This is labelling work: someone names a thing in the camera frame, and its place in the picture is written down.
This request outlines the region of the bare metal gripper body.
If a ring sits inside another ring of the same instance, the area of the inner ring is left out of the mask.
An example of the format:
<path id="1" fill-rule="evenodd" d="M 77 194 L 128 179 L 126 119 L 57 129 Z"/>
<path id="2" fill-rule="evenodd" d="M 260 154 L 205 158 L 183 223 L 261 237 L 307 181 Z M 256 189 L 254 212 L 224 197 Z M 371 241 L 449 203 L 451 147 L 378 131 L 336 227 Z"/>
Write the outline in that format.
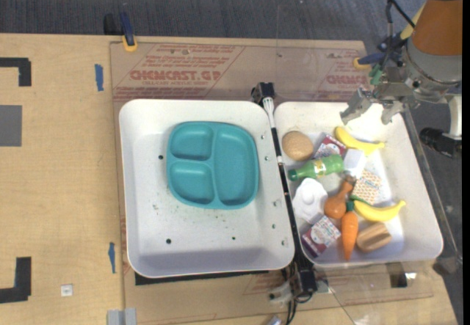
<path id="1" fill-rule="evenodd" d="M 408 66 L 386 67 L 383 71 L 378 71 L 372 76 L 372 85 L 375 99 L 411 105 L 421 102 L 439 103 L 458 82 L 438 79 Z"/>

